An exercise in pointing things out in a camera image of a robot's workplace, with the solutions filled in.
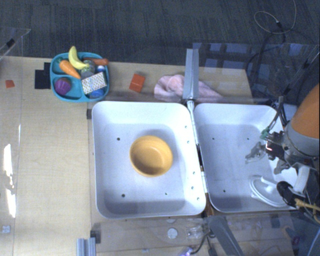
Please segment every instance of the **wooden table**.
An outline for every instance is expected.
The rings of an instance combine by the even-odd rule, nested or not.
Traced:
[[[93,157],[89,156],[92,143],[87,120],[90,104],[64,102],[51,90],[34,88],[35,70],[43,70],[44,62],[50,59],[25,57],[14,61],[23,61],[23,95],[13,255],[76,255],[77,239],[90,237],[92,218],[104,221],[94,212],[95,202],[91,199],[94,185],[89,170],[93,168]],[[111,62],[108,67],[110,98],[117,100],[125,95],[136,101],[152,100],[154,86],[162,76],[183,74],[185,70],[184,66],[120,62]],[[223,96],[250,98],[244,71],[237,70],[236,75],[230,72],[201,69],[199,77],[212,81],[209,85]],[[146,77],[141,94],[128,90],[134,73]],[[143,240],[143,233],[137,235]],[[287,240],[284,245],[290,246]],[[181,249],[170,246],[97,255],[177,255]],[[0,249],[0,255],[8,254]],[[197,255],[207,255],[207,249]]]

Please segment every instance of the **blue basket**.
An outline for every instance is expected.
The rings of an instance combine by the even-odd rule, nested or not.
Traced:
[[[102,59],[102,57],[95,53],[90,52],[78,52],[79,59],[82,58],[96,58]],[[50,64],[50,82],[51,88],[54,95],[62,101],[65,102],[96,102],[102,100],[109,92],[110,80],[108,67],[105,66],[105,77],[106,77],[106,87],[102,88],[103,95],[96,98],[90,98],[90,94],[85,94],[82,88],[82,83],[80,79],[77,79],[71,75],[64,73],[59,67],[59,59],[68,60],[68,53],[61,53],[55,56]],[[71,90],[66,95],[60,95],[55,90],[55,82],[60,78],[67,78],[71,83]]]

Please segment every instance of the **banana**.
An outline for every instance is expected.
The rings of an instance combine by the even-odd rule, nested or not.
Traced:
[[[77,54],[77,49],[75,46],[72,46],[69,50],[69,61],[71,65],[76,68],[77,70],[82,70],[83,68],[88,68],[89,64],[83,63],[79,58]]]

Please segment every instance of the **pink towel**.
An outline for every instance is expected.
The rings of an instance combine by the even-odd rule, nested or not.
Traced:
[[[165,102],[179,102],[184,91],[185,77],[180,74],[165,75],[154,87],[154,97]],[[209,86],[199,81],[197,102],[218,102],[223,97]]]

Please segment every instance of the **orange bowl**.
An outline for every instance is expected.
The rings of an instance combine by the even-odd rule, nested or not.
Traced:
[[[165,174],[173,163],[169,145],[161,138],[152,135],[136,139],[131,145],[129,155],[134,170],[146,177]]]

